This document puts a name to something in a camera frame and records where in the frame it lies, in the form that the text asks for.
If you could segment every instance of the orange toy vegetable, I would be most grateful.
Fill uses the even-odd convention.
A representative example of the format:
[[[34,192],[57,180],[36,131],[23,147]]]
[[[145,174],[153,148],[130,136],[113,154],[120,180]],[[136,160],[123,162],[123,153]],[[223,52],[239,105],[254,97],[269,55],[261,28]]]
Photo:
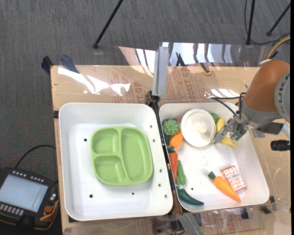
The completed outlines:
[[[174,181],[176,181],[177,177],[177,153],[176,152],[170,152],[169,153],[169,159],[171,164],[171,170],[173,173]]]
[[[208,177],[214,180],[215,186],[224,194],[228,195],[229,197],[235,199],[238,202],[241,201],[238,194],[223,177],[216,177],[212,171],[208,174]]]
[[[173,146],[175,149],[178,148],[183,141],[183,134],[182,131],[180,130],[177,134],[171,137],[170,139],[170,146]]]

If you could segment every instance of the white tray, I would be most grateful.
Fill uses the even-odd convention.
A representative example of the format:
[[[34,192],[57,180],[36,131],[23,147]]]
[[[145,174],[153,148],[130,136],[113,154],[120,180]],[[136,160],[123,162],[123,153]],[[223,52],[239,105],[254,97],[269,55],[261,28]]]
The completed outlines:
[[[165,215],[172,192],[154,111],[144,104],[68,103],[59,111],[64,205],[73,219],[101,220]],[[146,135],[153,173],[145,182],[106,185],[94,174],[91,136],[108,126],[133,126]]]
[[[226,103],[234,111],[237,106]],[[160,110],[161,122],[168,118],[176,118],[179,126],[186,112],[200,108],[209,113],[218,114],[226,122],[233,114],[220,103],[168,103]],[[186,175],[185,190],[195,199],[204,202],[202,206],[190,205],[183,200],[180,204],[190,212],[228,209],[265,203],[269,198],[269,189],[262,168],[257,158],[256,151],[247,132],[240,140],[233,141],[236,148],[230,145],[210,143],[205,147],[194,147],[183,140],[175,151],[181,161]],[[221,169],[235,165],[241,173],[247,187],[237,191],[241,202],[232,200],[219,191],[213,181],[207,176],[213,171],[216,176],[221,176]]]

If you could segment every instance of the green plate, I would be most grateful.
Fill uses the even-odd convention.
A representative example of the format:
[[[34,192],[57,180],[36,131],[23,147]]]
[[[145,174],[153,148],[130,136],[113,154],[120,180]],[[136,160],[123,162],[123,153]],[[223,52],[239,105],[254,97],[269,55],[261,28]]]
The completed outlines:
[[[148,180],[153,171],[145,134],[130,126],[98,129],[91,139],[93,169],[108,185],[133,185]]]

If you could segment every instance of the small card box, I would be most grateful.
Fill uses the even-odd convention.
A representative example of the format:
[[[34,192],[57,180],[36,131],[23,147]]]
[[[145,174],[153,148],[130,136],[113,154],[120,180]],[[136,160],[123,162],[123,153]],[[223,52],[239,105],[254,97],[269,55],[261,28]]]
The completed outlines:
[[[235,165],[222,170],[221,174],[224,179],[226,179],[230,183],[235,191],[246,188],[246,183],[244,182],[239,170],[236,168]]]

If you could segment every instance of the clear plastic sheet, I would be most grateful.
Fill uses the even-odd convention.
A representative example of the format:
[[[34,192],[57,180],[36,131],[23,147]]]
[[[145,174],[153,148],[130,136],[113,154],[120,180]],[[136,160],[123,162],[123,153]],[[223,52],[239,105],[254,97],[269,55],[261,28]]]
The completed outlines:
[[[238,103],[238,97],[246,91],[270,51],[270,46],[191,43],[159,46],[167,47],[170,55],[167,81],[160,81],[167,84],[167,93],[160,97],[159,107],[168,103],[215,102],[211,97]],[[153,84],[155,53],[156,50],[98,45],[94,55],[85,59],[61,57],[59,64],[50,68],[55,115],[69,102],[146,103]],[[289,125],[283,119],[277,122]],[[287,137],[284,133],[272,135],[255,130],[248,133],[269,187],[269,199],[262,205],[192,212],[204,234],[291,233],[290,151],[270,148],[271,141]],[[150,234],[179,234],[182,230],[178,220],[178,216],[168,213],[126,221],[64,223],[64,234],[111,231],[128,234],[138,233],[139,229],[150,229]]]

